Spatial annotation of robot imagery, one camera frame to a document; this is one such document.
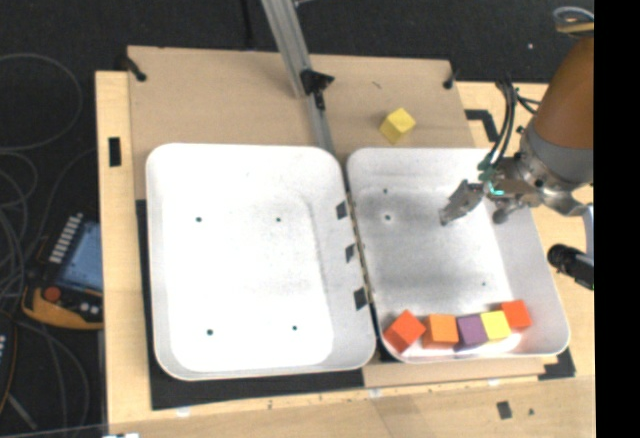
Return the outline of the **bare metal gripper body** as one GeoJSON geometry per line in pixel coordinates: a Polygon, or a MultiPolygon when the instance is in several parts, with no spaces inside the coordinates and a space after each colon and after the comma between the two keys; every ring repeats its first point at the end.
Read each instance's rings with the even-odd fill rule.
{"type": "Polygon", "coordinates": [[[517,201],[522,209],[545,206],[562,216],[581,216],[591,203],[578,201],[573,193],[585,182],[560,177],[540,160],[529,155],[502,158],[481,172],[484,194],[497,201],[517,201]]]}

